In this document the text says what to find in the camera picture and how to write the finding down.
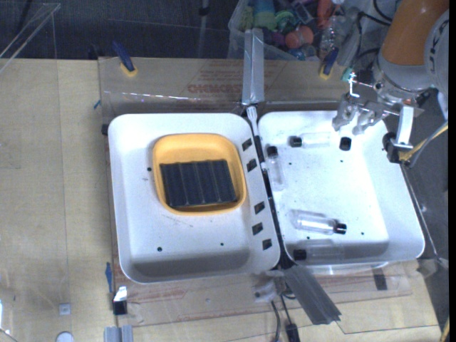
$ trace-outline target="glass vial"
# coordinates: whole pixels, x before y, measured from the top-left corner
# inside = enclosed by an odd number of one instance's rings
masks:
[[[319,213],[293,209],[289,213],[291,223],[296,229],[316,232],[325,235],[345,234],[347,226],[337,219],[325,217]]]
[[[331,142],[330,132],[303,133],[290,137],[290,146],[302,148],[328,147]]]
[[[285,176],[284,169],[280,163],[279,153],[276,146],[269,146],[266,149],[267,153],[267,166],[269,183],[273,191],[282,191],[285,189]]]

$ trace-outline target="black hole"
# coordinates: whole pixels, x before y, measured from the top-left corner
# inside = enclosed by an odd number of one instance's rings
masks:
[[[257,205],[255,205],[254,209],[255,209],[255,214],[260,213],[260,211],[262,211],[264,209],[264,202],[260,202]]]
[[[266,249],[268,249],[268,248],[270,248],[270,247],[272,247],[272,240],[270,240],[270,239],[265,239],[265,240],[263,241],[263,251],[266,250]]]
[[[247,171],[248,172],[252,171],[256,166],[257,166],[256,160],[255,159],[250,160],[249,163],[247,163]]]
[[[255,224],[252,227],[252,232],[253,232],[254,236],[256,236],[258,233],[260,233],[262,230],[263,230],[263,223]]]
[[[249,138],[249,139],[246,140],[244,143],[242,143],[242,150],[246,150],[246,149],[249,148],[251,145],[252,145],[252,139]]]

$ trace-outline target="white container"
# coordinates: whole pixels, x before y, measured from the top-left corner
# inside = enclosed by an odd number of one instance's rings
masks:
[[[276,266],[279,237],[290,259],[318,268],[376,265],[419,257],[425,242],[405,179],[383,151],[379,123],[339,149],[333,111],[269,113],[260,118],[264,152],[277,146],[286,188],[273,191],[276,231],[253,134],[234,114],[121,115],[108,131],[120,266],[133,281],[152,283],[228,274],[260,274]],[[296,133],[331,133],[329,145],[292,148]],[[241,207],[211,216],[166,210],[148,171],[154,143],[164,135],[215,133],[236,146],[246,178]],[[256,161],[248,170],[247,164]],[[297,229],[290,209],[304,209],[347,224],[345,234]]]

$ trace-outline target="vial cap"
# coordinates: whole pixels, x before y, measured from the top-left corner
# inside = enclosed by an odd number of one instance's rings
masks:
[[[337,223],[334,226],[334,232],[338,234],[345,234],[347,232],[347,224]]]
[[[296,261],[303,261],[307,258],[307,252],[305,249],[295,249],[293,250],[293,258]]]
[[[271,145],[266,149],[266,153],[268,157],[277,157],[279,153],[277,152],[277,147],[275,145]]]
[[[351,138],[349,137],[342,137],[341,142],[339,144],[339,148],[342,151],[349,151],[351,149]]]
[[[302,146],[302,138],[293,136],[290,137],[290,146],[292,147],[301,147]]]

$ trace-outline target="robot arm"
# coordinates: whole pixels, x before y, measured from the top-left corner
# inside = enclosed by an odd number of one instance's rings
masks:
[[[350,92],[343,96],[333,127],[339,130],[358,116],[353,134],[361,134],[386,116],[399,116],[392,144],[411,150],[409,143],[416,99],[434,86],[448,94],[450,0],[403,0],[368,82],[350,75]]]

